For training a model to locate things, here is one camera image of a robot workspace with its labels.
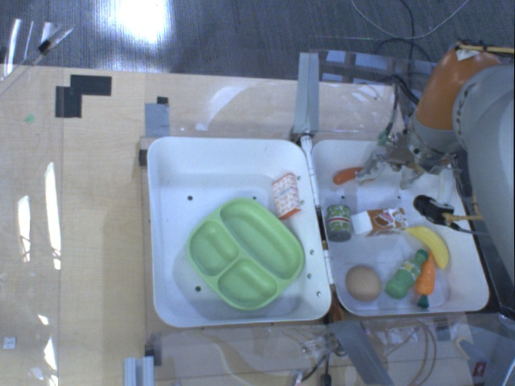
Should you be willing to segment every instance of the white cable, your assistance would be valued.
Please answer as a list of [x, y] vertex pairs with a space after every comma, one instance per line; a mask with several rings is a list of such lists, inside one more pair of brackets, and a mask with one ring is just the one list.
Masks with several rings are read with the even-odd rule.
[[443, 26], [445, 23], [447, 23], [449, 20], [451, 20], [451, 18], [453, 18], [461, 9], [463, 9], [467, 4], [468, 2], [470, 2], [471, 0], [465, 0], [463, 2], [463, 4], [458, 7], [449, 17], [447, 17], [445, 20], [443, 20], [441, 23], [438, 24], [438, 26], [436, 26], [433, 30], [431, 31], [428, 31], [427, 33], [423, 34], [423, 35], [416, 35], [416, 36], [413, 36], [413, 37], [400, 37], [398, 35], [394, 35], [393, 33], [390, 33], [389, 31], [386, 31], [385, 29], [383, 29], [381, 26], [377, 25], [376, 23], [374, 23], [372, 20], [370, 20], [370, 18], [368, 18], [366, 15], [363, 14], [363, 12], [357, 8], [356, 6], [356, 3], [354, 2], [354, 0], [351, 0], [351, 3], [352, 3], [352, 7], [354, 7], [354, 10], [357, 11], [360, 16], [362, 18], [364, 18], [367, 22], [369, 22], [370, 24], [372, 24], [374, 27], [376, 27], [379, 31], [382, 31], [383, 33], [385, 33], [386, 35], [390, 36], [390, 37], [393, 37], [395, 39], [404, 39], [404, 40], [416, 40], [416, 39], [421, 39], [423, 37], [427, 37], [428, 35], [431, 35], [433, 33], [435, 33], [435, 31], [437, 31], [441, 26]]

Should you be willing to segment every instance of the egg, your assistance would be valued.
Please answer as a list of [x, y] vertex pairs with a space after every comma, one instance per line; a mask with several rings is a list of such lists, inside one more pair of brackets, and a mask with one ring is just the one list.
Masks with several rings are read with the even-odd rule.
[[377, 272], [366, 265], [352, 267], [345, 276], [348, 293], [360, 302], [371, 302], [381, 294], [381, 279]]

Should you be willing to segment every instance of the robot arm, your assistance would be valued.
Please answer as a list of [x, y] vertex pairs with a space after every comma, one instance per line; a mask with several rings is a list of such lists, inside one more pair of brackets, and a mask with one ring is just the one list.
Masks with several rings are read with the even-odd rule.
[[358, 180], [383, 166], [403, 169], [401, 188], [423, 173], [438, 174], [465, 149], [478, 208], [512, 281], [513, 65], [487, 52], [452, 48], [437, 64], [403, 133], [375, 153]]

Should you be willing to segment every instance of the food package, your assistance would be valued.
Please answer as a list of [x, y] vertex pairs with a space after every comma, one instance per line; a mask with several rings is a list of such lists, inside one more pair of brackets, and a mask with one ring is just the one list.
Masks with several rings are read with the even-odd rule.
[[281, 220], [300, 211], [299, 189], [297, 179], [292, 173], [282, 176], [272, 184], [277, 217]]
[[408, 227], [402, 207], [363, 211], [352, 215], [351, 222], [354, 232], [362, 236], [390, 234]]

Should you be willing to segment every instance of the gray carpet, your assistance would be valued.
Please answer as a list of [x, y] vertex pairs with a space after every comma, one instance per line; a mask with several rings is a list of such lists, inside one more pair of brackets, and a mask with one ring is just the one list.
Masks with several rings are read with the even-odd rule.
[[[428, 32], [464, 0], [404, 0], [415, 34]], [[471, 0], [432, 35], [416, 40], [438, 60], [456, 39], [513, 46], [515, 0]], [[356, 0], [375, 23], [410, 36], [410, 17], [398, 0]], [[0, 44], [13, 18], [74, 26], [45, 64], [109, 70], [201, 73], [295, 79], [301, 51], [374, 46], [345, 37], [388, 39], [350, 0], [0, 0]], [[380, 53], [407, 57], [393, 41]], [[426, 55], [414, 48], [413, 57]]]

